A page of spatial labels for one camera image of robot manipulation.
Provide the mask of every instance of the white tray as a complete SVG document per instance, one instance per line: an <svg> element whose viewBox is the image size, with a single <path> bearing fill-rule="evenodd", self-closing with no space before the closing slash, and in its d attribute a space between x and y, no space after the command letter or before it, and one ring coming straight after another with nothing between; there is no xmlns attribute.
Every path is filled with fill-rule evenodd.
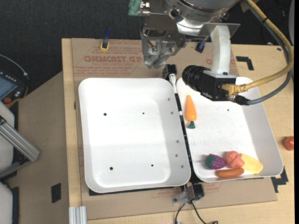
<svg viewBox="0 0 299 224"><path fill-rule="evenodd" d="M171 84L161 78L80 83L85 180L98 193L173 187L191 176Z"/></svg>
<svg viewBox="0 0 299 224"><path fill-rule="evenodd" d="M236 80L236 84L250 82L245 77ZM215 175L215 170L205 167L204 159L209 154L225 157L226 152L232 150L256 158L263 164L261 173L244 172L238 179L277 176L282 172L281 156L262 103L245 106L228 101L213 102L185 85L182 79L177 81L177 90L183 112L187 95L191 95L197 111L196 128L186 128L186 132L194 172L199 179L223 181ZM242 95L248 99L260 97L257 88Z"/></svg>

